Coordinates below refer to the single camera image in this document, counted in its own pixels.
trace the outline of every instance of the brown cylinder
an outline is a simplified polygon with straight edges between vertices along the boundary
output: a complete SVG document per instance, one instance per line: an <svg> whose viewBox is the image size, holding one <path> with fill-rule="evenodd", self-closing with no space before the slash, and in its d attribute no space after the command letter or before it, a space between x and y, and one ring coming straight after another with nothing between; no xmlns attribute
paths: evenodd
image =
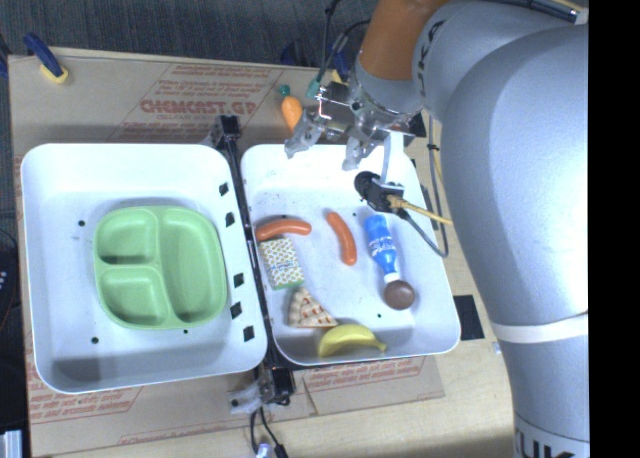
<svg viewBox="0 0 640 458"><path fill-rule="evenodd" d="M378 1L360 48L362 67L381 79L410 80L413 49L422 28L447 1Z"/></svg>

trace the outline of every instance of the white band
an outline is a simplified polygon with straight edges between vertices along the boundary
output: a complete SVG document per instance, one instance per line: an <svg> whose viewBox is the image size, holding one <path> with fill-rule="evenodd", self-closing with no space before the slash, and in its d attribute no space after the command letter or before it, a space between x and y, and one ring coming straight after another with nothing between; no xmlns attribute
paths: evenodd
<svg viewBox="0 0 640 458"><path fill-rule="evenodd" d="M546 325L511 326L491 322L495 336L505 342L516 344L534 344L560 341L581 335L589 335L589 313L578 314L572 318L548 323Z"/></svg>

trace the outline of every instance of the white tray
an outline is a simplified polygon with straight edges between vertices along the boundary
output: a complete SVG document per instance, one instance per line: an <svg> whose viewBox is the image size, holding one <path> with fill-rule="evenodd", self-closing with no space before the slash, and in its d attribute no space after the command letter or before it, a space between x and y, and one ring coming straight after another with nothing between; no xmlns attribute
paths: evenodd
<svg viewBox="0 0 640 458"><path fill-rule="evenodd" d="M203 145L42 145L22 162L22 195L35 364L51 388L80 393L184 380L262 361L267 337L256 283L229 166L218 152ZM212 321L137 330L102 309L95 226L113 209L145 204L195 209L216 226L229 290Z"/></svg>
<svg viewBox="0 0 640 458"><path fill-rule="evenodd" d="M315 145L291 159L287 158L282 145L258 145L249 149L241 161L249 214L254 230L274 216L309 222L313 228L311 234L288 234L305 274L305 286L340 323L363 324L388 347L384 353L377 348L361 348L320 359L316 349L323 330L289 326L292 291L269 287L260 261L276 345L287 359L302 366L431 355L451 350L459 341L460 323L442 259L409 223L391 214L388 222L398 248L399 272L413 285L417 296L411 308L403 311L389 308L382 299L382 271L369 257L363 228L365 218L374 211L360 199L353 185L355 176L362 170L381 173L382 147L363 160L359 170L343 171L344 156L345 147L341 145ZM387 180L402 184L404 197L425 207L417 173L404 153L392 157ZM354 235L358 261L353 266L340 260L338 240L325 220L330 210L343 217ZM412 217L435 242L430 220L415 212Z"/></svg>

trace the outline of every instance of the table surface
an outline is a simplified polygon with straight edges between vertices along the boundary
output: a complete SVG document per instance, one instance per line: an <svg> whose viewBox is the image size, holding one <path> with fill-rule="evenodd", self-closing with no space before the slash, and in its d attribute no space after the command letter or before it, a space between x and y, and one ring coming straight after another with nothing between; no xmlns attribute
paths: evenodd
<svg viewBox="0 0 640 458"><path fill-rule="evenodd" d="M65 55L127 58L117 54L109 55L95 52L89 54L62 49L56 50L56 54L63 58ZM142 61L143 58L132 56L130 60L136 63ZM289 84L293 94L304 93L308 79L313 75L311 71L300 68L278 66L277 69L280 73L274 84L275 82ZM12 87L17 84L17 80L18 75L12 73ZM37 110L48 104L48 92L44 90L36 97L32 96L31 98L27 94L18 93L19 90L12 92L12 124L16 156L24 154L31 147L37 145L38 141L40 143L57 141L59 136L56 133L59 133L59 130L55 129L55 119L46 121L36 118ZM55 99L59 97L60 93L55 92L52 97ZM286 132L286 128L280 115L270 109L268 104L260 104L251 120L255 124L255 133L249 132L245 143L241 144L245 149L250 144L249 142L259 141L261 137L277 142L280 137L285 136L283 133ZM269 129L265 132L269 126L275 127L276 130ZM439 129L436 126L436 136L438 136L438 132ZM426 140L423 138L415 139L407 147L406 152L409 157L415 160L423 184L430 186ZM270 424L271 430L284 444L289 456L292 458L334 456L343 458L362 456L405 458L464 456L479 458L512 455L513 412L504 360L499 349L496 349L494 345L496 339L466 265L455 230L450 230L448 236L450 254L444 264L452 292L454 295L473 296L485 338L462 341L451 352L435 356L445 396L425 401ZM257 426L256 434L258 437L268 437L261 425ZM240 428L82 451L64 456L87 458L106 456L243 458L252 457L253 454L249 429Z"/></svg>

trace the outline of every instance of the blue bottle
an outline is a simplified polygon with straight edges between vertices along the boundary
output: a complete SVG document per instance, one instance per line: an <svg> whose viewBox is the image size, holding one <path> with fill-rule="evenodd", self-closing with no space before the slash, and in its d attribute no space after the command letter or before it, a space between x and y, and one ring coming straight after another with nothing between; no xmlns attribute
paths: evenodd
<svg viewBox="0 0 640 458"><path fill-rule="evenodd" d="M364 221L364 228L369 240L369 253L382 268L385 284L398 280L396 245L391 238L387 219L383 214L374 214Z"/></svg>

